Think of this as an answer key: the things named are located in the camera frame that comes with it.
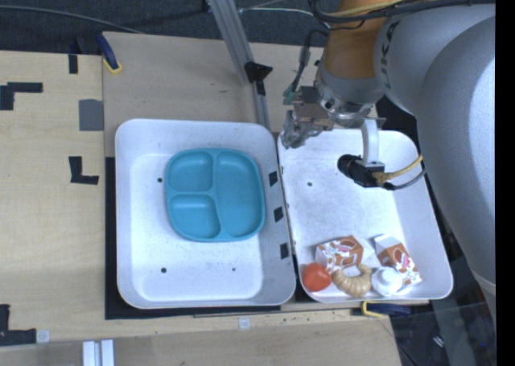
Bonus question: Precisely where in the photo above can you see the black cylinder on white bracket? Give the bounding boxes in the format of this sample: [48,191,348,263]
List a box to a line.
[336,117,386,189]

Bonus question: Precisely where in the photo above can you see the orange and white carton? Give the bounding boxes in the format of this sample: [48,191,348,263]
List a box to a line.
[315,235,365,274]
[373,233,423,287]

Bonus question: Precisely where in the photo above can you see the blue divided plate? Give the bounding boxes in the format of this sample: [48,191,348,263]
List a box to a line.
[163,147,266,243]

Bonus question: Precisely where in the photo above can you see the white plastic tray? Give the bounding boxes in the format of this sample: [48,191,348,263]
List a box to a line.
[276,127,455,304]
[114,117,298,310]

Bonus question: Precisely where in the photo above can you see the beige croissant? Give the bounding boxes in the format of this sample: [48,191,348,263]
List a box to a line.
[331,263,373,298]

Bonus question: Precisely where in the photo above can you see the red tomato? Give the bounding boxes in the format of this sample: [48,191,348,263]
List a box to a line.
[302,262,333,293]

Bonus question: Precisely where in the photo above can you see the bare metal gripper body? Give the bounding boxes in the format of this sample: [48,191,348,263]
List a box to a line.
[290,85,377,133]

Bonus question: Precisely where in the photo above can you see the white round bottle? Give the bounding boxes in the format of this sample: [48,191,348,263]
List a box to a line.
[370,266,404,298]

